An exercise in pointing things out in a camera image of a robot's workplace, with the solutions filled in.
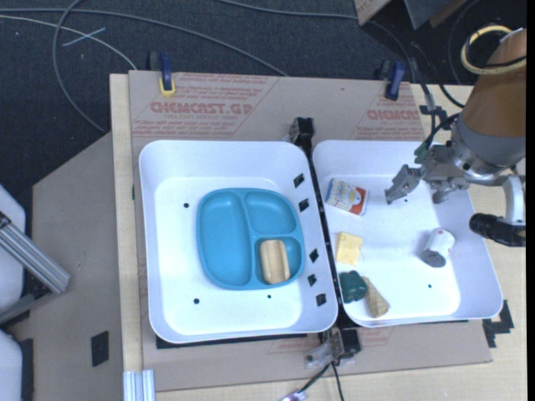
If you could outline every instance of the wooden edge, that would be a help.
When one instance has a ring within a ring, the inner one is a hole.
[[[123,369],[139,373],[143,369],[143,353],[137,246],[135,236],[132,236],[135,234],[135,205],[132,200],[134,176],[127,74],[110,75],[110,103],[114,150]]]

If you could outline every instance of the blue clamp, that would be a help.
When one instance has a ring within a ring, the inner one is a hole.
[[[175,93],[175,82],[171,72],[171,60],[167,52],[160,53],[160,91],[166,97],[171,97]]]
[[[386,85],[385,97],[396,101],[400,92],[401,80],[405,76],[405,64],[396,61],[394,67],[390,70],[390,81]]]

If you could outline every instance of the small packet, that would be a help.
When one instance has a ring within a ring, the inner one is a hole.
[[[332,179],[327,192],[327,203],[357,216],[362,216],[368,203],[368,191],[356,185]]]

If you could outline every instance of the white plastic object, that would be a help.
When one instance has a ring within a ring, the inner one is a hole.
[[[23,353],[20,346],[0,330],[0,399],[20,401],[23,384]]]
[[[24,231],[26,214],[8,191],[0,185],[0,211],[20,231]],[[23,292],[24,267],[0,246],[0,312],[14,304]]]
[[[149,317],[161,338],[193,343],[322,332],[334,324],[338,302],[308,161],[298,147],[157,140],[141,151],[139,163]],[[244,292],[207,277],[196,247],[196,211],[206,194],[225,188],[273,190],[290,201],[305,246],[298,279]]]
[[[485,241],[468,226],[474,209],[467,190],[454,191],[448,201],[435,205],[430,187],[421,182],[407,197],[387,205],[385,190],[403,164],[414,165],[418,146],[412,141],[329,140],[313,151],[323,198],[333,178],[369,192],[363,216],[325,206],[331,239],[339,231],[365,239],[357,267],[336,263],[337,271],[356,269],[390,304],[383,317],[372,318],[365,302],[345,303],[349,317],[363,327],[488,318],[502,308],[502,291]],[[456,239],[440,268],[419,258],[437,227]]]

